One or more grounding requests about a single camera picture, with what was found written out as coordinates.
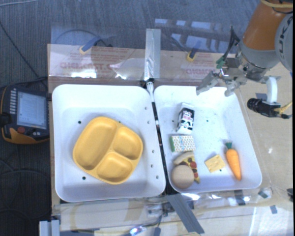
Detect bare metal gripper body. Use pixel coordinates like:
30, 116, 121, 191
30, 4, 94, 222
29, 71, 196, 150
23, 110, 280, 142
220, 57, 271, 82

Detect white cow print milk carton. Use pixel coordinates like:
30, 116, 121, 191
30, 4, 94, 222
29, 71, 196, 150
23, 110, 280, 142
176, 102, 196, 135

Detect white plastic tray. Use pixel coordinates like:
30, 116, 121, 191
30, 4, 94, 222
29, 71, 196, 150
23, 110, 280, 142
51, 84, 167, 203
153, 85, 263, 194

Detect green and white packet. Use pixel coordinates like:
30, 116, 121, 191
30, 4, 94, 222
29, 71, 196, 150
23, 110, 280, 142
170, 135, 196, 153

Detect orange carrot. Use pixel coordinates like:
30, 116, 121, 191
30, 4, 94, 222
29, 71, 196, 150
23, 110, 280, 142
224, 141, 242, 181

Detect yellow cheese slice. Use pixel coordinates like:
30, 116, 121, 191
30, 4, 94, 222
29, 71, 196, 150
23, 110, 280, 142
204, 154, 226, 174

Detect pizza slice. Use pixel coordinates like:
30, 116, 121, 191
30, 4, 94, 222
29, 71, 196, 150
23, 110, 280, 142
173, 150, 201, 184

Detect round tan bread bun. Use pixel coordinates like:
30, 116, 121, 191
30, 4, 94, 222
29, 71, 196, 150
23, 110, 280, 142
171, 165, 195, 189

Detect brown cardboard board red print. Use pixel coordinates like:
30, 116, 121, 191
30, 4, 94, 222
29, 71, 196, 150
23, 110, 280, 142
47, 43, 272, 207

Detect yellow divided plate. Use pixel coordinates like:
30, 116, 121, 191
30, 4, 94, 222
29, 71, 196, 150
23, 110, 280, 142
72, 116, 144, 185

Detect black cylinder on white bracket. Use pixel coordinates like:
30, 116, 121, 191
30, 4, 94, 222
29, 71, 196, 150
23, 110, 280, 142
246, 75, 282, 118

